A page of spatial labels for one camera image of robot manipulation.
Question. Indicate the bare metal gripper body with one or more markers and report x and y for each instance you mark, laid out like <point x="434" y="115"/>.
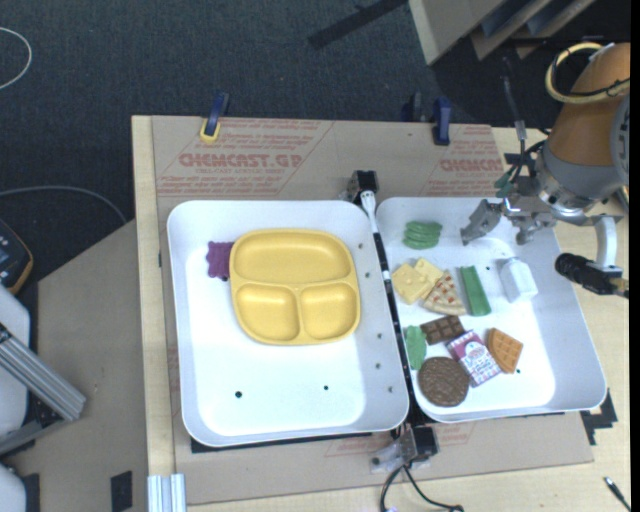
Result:
<point x="542" y="206"/>

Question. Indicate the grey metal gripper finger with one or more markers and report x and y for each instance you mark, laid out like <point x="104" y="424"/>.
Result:
<point x="479" y="222"/>
<point x="531" y="227"/>

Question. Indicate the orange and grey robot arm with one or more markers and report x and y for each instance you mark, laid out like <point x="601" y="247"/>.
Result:
<point x="585" y="130"/>

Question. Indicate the white bottle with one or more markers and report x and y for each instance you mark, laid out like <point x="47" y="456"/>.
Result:
<point x="517" y="280"/>

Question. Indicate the green pea pods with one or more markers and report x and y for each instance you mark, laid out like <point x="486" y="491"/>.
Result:
<point x="422" y="235"/>

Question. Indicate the green celery stick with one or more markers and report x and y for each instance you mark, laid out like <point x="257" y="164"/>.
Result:
<point x="475" y="292"/>

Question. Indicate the pizza slice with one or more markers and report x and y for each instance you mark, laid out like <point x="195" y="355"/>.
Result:
<point x="445" y="295"/>

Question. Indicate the yellow cheese slices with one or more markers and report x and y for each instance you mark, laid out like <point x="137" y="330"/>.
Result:
<point x="410" y="282"/>

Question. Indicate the thin black and white rod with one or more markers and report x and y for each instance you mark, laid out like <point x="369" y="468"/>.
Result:
<point x="384" y="270"/>

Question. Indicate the brown chocolate bar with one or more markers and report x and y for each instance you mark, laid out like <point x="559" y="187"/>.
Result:
<point x="442" y="330"/>

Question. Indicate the orange waffle piece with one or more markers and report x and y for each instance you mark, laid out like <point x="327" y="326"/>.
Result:
<point x="505" y="350"/>

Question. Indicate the pink and white carton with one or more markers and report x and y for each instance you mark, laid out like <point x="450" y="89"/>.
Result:
<point x="474" y="358"/>

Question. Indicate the green lettuce leaf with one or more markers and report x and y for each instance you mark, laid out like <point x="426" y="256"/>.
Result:
<point x="415" y="347"/>

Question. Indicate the white plastic tray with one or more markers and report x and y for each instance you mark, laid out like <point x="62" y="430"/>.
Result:
<point x="280" y="380"/>
<point x="530" y="380"/>

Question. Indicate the brown round biscuit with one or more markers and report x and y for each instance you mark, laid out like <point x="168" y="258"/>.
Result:
<point x="443" y="381"/>

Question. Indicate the yellow divided plate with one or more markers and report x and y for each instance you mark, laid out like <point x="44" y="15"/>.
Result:
<point x="295" y="285"/>

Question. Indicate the brown cardboard board red print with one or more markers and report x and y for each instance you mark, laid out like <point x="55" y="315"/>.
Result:
<point x="280" y="155"/>

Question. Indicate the purple grapes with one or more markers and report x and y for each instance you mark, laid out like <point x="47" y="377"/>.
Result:
<point x="217" y="258"/>

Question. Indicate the black cylinder on white bracket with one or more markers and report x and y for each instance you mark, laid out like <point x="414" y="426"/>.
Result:
<point x="592" y="260"/>

